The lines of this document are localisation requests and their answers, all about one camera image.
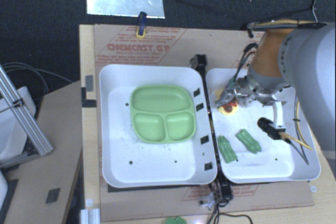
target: green plate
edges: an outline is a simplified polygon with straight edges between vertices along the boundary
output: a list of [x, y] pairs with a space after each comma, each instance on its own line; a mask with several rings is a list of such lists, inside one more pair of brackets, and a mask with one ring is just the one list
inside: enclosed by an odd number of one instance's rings
[[130, 108], [135, 133], [145, 142], [183, 142], [196, 132], [193, 100], [180, 86], [137, 87], [132, 92]]

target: cardboard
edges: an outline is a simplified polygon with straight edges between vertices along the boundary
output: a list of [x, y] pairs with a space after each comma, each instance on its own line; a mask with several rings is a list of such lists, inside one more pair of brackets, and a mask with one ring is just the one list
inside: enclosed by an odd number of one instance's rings
[[[245, 46], [259, 42], [263, 34], [254, 33], [250, 39], [244, 31], [147, 27], [146, 37], [137, 39], [135, 31], [135, 26], [94, 27], [101, 221], [208, 214], [210, 211], [199, 205], [210, 192], [208, 186], [146, 190], [108, 187], [101, 174], [99, 72], [111, 63], [187, 67], [195, 54], [207, 55], [207, 70], [235, 68]], [[236, 185], [232, 190], [234, 199], [223, 211], [313, 205], [307, 182]]]

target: green object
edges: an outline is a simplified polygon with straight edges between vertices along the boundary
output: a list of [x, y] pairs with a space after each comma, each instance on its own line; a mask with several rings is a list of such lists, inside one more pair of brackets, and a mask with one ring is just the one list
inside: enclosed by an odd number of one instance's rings
[[238, 159], [236, 153], [232, 150], [230, 142], [224, 136], [217, 138], [219, 151], [221, 152], [226, 163], [230, 163]]
[[187, 221], [181, 217], [167, 218], [165, 224], [187, 224]]
[[261, 146], [245, 129], [242, 129], [236, 137], [246, 146], [246, 148], [254, 154], [261, 152]]
[[145, 142], [183, 142], [196, 132], [193, 100], [180, 86], [137, 87], [131, 95], [130, 109], [134, 131]]

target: blue clip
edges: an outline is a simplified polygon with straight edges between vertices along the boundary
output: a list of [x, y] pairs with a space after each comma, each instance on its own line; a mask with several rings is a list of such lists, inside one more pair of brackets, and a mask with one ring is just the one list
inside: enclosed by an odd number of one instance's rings
[[146, 24], [147, 20], [147, 13], [141, 12], [138, 16], [138, 28], [136, 29], [136, 37], [137, 38], [144, 38], [146, 35]]

